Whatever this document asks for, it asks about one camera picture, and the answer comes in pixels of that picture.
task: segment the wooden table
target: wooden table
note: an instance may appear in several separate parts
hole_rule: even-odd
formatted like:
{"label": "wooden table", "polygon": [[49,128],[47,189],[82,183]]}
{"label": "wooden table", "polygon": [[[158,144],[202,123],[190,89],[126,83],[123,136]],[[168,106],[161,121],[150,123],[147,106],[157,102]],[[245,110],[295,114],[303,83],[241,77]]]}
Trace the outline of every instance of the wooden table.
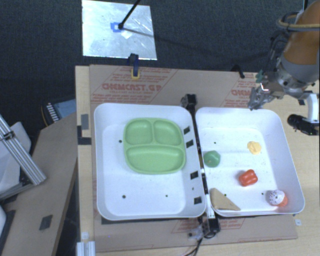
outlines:
{"label": "wooden table", "polygon": [[[225,83],[229,76],[234,73],[223,72],[218,74]],[[313,91],[319,92],[319,84]],[[194,93],[201,87],[195,87]],[[81,126],[83,114],[90,113],[90,69],[88,66],[76,67],[76,98],[77,98],[77,125]],[[203,245],[200,247],[199,256],[206,255],[228,255],[228,256],[291,256],[291,255],[318,255],[320,252],[320,185],[319,185],[319,137],[307,136],[301,132],[295,132],[287,124],[290,114],[306,116],[307,106],[299,106],[296,99],[285,96],[282,100],[274,100],[264,107],[276,112],[282,121],[288,145],[296,167],[297,175],[305,197],[304,210],[296,215],[298,239],[246,242],[233,244]],[[82,129],[83,138],[91,137],[90,122],[88,127]],[[92,184],[92,160],[91,145],[80,144],[78,146],[78,168],[79,168],[79,198],[80,198],[80,231],[82,242],[94,240],[93,221],[93,184]],[[143,249],[114,251],[108,253],[97,253],[97,256],[180,256],[190,252],[193,247],[174,247],[160,249]]]}

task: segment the toy bread slice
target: toy bread slice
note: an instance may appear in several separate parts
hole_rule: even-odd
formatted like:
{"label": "toy bread slice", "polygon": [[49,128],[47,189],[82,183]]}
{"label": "toy bread slice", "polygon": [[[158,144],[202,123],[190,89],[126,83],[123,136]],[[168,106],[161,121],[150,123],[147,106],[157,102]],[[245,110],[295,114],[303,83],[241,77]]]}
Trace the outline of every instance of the toy bread slice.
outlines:
{"label": "toy bread slice", "polygon": [[238,206],[216,188],[210,190],[210,200],[215,209],[240,211]]}

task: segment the green plate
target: green plate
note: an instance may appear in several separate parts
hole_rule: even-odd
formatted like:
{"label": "green plate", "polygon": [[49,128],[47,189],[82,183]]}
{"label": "green plate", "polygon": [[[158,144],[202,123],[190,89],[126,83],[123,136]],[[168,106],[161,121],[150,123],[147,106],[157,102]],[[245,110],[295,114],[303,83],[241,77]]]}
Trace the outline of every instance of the green plate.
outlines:
{"label": "green plate", "polygon": [[186,163],[179,126],[167,119],[136,118],[124,128],[123,146],[128,166],[143,174],[169,174]]}

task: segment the metal plate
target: metal plate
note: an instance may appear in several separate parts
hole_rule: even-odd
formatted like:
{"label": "metal plate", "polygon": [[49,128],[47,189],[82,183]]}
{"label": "metal plate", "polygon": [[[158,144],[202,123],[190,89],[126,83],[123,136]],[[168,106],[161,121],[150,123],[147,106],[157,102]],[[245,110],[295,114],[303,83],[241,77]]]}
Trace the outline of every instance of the metal plate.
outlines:
{"label": "metal plate", "polygon": [[83,55],[127,59],[131,53],[142,60],[157,60],[150,7],[138,5],[122,30],[132,4],[82,1]]}

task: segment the metal pole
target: metal pole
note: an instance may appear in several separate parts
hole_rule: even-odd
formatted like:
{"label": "metal pole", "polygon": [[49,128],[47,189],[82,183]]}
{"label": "metal pole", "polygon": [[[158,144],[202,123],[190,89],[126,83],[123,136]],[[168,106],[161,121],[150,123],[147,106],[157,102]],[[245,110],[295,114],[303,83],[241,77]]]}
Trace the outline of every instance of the metal pole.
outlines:
{"label": "metal pole", "polygon": [[123,21],[118,25],[118,28],[120,30],[122,30],[124,28],[125,22],[127,21],[127,19],[130,17],[131,13],[135,10],[135,8],[137,7],[137,5],[140,3],[141,0],[137,0],[134,5],[132,6],[131,10],[128,12],[128,14],[125,16],[125,18],[123,19]]}

